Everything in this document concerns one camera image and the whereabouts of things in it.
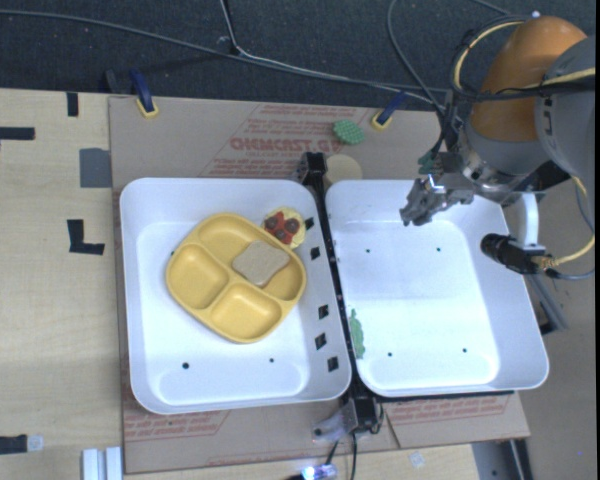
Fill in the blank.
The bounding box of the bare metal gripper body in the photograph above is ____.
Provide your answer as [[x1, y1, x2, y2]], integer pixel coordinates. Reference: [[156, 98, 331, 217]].
[[431, 151, 507, 208]]

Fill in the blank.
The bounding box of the beige round biscuit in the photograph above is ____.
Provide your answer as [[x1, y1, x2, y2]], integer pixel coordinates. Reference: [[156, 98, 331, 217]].
[[325, 153, 364, 182]]

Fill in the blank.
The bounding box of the white plastic tray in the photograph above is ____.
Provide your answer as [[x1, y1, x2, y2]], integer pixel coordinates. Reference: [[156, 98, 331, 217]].
[[324, 178, 551, 399], [118, 176, 354, 416]]

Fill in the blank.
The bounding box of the green round waffle biscuit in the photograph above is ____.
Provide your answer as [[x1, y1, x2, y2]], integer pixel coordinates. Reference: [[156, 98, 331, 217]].
[[332, 119, 368, 147]]

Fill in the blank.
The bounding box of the thin black rod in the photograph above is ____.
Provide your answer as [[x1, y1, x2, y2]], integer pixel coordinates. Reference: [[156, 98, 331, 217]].
[[313, 177, 369, 404]]

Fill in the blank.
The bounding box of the toy pizza slice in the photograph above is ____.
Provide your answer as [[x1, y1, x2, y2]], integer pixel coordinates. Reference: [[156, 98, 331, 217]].
[[260, 207, 308, 250]]

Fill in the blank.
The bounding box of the green toy lettuce leaf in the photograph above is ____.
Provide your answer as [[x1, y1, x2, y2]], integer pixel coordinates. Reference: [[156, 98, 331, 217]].
[[348, 308, 368, 361]]

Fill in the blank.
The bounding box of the beige bread slice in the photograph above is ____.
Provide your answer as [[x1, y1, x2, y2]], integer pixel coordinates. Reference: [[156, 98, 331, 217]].
[[231, 239, 292, 290]]

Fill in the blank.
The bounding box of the yellow divided plate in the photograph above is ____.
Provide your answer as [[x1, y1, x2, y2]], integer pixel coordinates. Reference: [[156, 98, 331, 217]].
[[165, 211, 308, 345]]

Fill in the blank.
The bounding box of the brown cardboard board, red print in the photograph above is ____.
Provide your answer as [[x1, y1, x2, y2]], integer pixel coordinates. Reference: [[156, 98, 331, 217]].
[[107, 95, 532, 475]]

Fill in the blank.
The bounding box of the black cylinder on white bracket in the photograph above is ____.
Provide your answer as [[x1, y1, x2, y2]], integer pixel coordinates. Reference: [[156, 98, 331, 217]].
[[480, 192, 554, 276]]

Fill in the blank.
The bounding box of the black block with thin wires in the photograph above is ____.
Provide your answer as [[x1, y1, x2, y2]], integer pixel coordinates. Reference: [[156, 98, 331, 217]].
[[295, 151, 330, 187], [344, 394, 383, 434]]

